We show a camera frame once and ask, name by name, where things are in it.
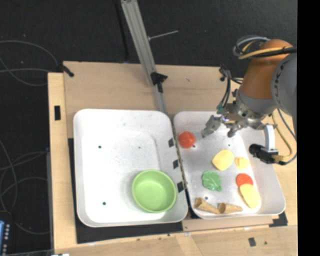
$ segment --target wooden table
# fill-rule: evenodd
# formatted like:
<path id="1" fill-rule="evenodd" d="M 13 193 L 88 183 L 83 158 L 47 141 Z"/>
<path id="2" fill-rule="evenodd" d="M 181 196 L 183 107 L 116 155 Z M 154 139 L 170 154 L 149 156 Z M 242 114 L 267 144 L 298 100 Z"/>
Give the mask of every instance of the wooden table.
<path id="1" fill-rule="evenodd" d="M 74 114 L 84 108 L 156 110 L 153 89 L 147 85 L 140 64 L 65 61 L 74 77 L 48 74 L 52 226 L 55 253 L 70 255 L 297 255 L 297 160 L 275 165 L 286 200 L 288 225 L 269 227 L 278 216 L 242 217 L 232 220 L 183 220 L 183 231 L 77 243 L 68 138 L 73 137 Z M 226 82 L 218 67 L 157 65 L 167 75 L 164 100 L 172 118 L 181 111 L 214 111 Z M 292 118 L 284 115 L 293 129 Z M 276 113 L 279 127 L 296 150 L 296 142 Z M 271 123 L 268 117 L 264 123 Z M 276 133 L 281 155 L 288 149 Z"/>

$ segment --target green plate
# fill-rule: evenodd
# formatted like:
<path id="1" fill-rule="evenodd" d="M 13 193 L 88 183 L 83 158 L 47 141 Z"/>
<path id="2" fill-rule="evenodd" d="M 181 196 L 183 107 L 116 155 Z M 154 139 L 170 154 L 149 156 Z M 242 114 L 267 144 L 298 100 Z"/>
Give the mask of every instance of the green plate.
<path id="1" fill-rule="evenodd" d="M 149 169 L 140 172 L 133 180 L 132 194 L 136 204 L 150 213 L 168 211 L 174 206 L 177 189 L 164 172 Z"/>

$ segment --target black floor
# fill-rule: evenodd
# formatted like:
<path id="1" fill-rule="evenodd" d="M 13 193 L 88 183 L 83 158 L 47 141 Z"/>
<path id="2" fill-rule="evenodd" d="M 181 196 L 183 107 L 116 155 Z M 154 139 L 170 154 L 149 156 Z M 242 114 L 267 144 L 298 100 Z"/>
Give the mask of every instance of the black floor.
<path id="1" fill-rule="evenodd" d="M 37 44 L 62 61 L 138 63 L 138 57 L 124 20 L 126 55 L 112 0 L 0 0 L 0 57 L 9 69 L 39 68 L 55 71 L 54 59 Z M 225 64 L 235 77 L 242 77 L 248 61 L 238 60 L 232 48 L 242 36 L 259 35 L 283 39 L 297 46 L 298 0 L 140 0 L 147 34 L 178 33 L 150 42 L 156 64 L 219 66 Z M 0 67 L 0 168 L 14 166 L 19 182 L 15 196 L 12 168 L 0 169 L 3 204 L 15 225 L 13 253 L 51 248 L 46 155 L 50 148 L 46 73 L 12 71 Z"/>

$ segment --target yellow round object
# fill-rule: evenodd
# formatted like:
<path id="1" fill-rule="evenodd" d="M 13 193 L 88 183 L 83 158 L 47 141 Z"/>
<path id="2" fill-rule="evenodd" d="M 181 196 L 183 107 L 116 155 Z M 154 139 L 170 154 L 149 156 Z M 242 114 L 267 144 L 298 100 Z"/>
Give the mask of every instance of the yellow round object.
<path id="1" fill-rule="evenodd" d="M 239 170 L 246 169 L 249 166 L 249 160 L 246 159 L 245 157 L 237 156 L 234 161 L 235 161 L 236 167 L 238 167 Z"/>
<path id="2" fill-rule="evenodd" d="M 244 201 L 251 209 L 258 207 L 261 204 L 261 198 L 255 186 L 243 184 L 239 189 Z"/>
<path id="3" fill-rule="evenodd" d="M 212 164 L 220 171 L 228 169 L 228 167 L 234 162 L 234 154 L 228 150 L 223 149 L 219 151 L 212 159 Z"/>

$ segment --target white tray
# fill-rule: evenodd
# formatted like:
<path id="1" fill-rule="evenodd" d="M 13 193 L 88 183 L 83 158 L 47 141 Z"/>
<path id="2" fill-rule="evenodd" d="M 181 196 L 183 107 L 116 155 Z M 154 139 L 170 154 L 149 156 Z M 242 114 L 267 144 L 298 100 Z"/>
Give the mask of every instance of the white tray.
<path id="1" fill-rule="evenodd" d="M 76 204 L 90 227 L 173 223 L 188 213 L 170 119 L 159 111 L 83 109 L 73 119 Z M 134 202 L 131 187 L 141 171 L 158 169 L 177 186 L 175 205 L 149 213 Z"/>
<path id="2" fill-rule="evenodd" d="M 190 204 L 200 218 L 216 219 L 225 217 L 278 215 L 285 209 L 286 202 L 272 164 L 266 164 L 249 153 L 251 144 L 265 145 L 264 134 L 250 127 L 237 131 L 235 136 L 227 136 L 228 129 L 221 125 L 217 131 L 202 138 L 201 131 L 205 128 L 210 116 L 219 116 L 216 112 L 186 111 L 174 117 L 174 129 L 177 139 L 184 131 L 192 132 L 196 137 L 194 147 L 182 148 L 178 143 L 182 160 L 182 170 L 186 180 Z M 212 158 L 220 150 L 230 150 L 235 157 L 245 157 L 250 165 L 245 170 L 239 170 L 235 163 L 224 171 L 217 170 L 211 163 Z M 204 171 L 216 171 L 221 179 L 222 191 L 212 191 L 203 186 Z M 249 208 L 242 199 L 236 184 L 239 173 L 247 173 L 253 179 L 261 197 L 261 205 L 255 209 Z M 204 198 L 208 203 L 218 207 L 219 203 L 238 205 L 243 211 L 229 214 L 214 214 L 194 208 L 196 198 Z"/>

